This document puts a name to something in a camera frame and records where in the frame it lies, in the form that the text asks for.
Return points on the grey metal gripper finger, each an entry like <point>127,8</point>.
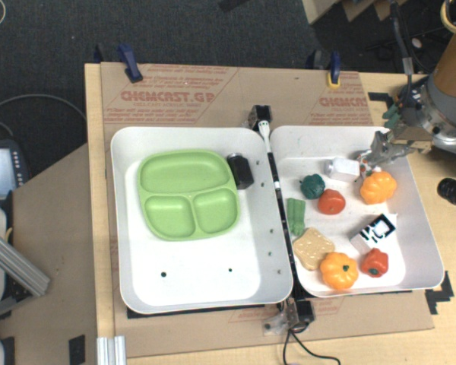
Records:
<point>397,152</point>
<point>380,146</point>

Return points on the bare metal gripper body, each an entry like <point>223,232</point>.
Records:
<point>414,137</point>

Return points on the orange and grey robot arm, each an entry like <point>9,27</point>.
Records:
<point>448,78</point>

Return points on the white packet with coloured print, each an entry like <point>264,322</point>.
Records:
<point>365,169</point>

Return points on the orange toy pumpkin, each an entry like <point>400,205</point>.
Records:
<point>378,188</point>
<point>339,272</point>

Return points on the white bottle with grey cap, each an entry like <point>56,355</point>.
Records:
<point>344,168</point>

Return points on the red toy tomato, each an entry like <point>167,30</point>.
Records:
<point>331,202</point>

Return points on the dark green toy vegetable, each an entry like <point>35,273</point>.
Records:
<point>312,186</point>

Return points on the white carton with black print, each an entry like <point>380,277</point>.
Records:
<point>374,231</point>

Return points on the white plastic tray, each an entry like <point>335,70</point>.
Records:
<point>410,242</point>
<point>197,272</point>

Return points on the light green toy vegetable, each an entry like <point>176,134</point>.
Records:
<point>296,215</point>

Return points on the thin black and white rod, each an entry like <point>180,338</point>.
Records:
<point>276,181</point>

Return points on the red toy pepper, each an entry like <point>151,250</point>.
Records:
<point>375,262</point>

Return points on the beige toy bread slice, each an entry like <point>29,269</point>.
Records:
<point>312,247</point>

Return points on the black can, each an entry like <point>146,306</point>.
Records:
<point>241,171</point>

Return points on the green divided plate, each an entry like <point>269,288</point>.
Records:
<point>186,192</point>

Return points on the brown cardboard board red print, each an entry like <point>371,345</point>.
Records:
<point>175,97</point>

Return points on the black cylinder on white bracket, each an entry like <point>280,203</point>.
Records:
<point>451,191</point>

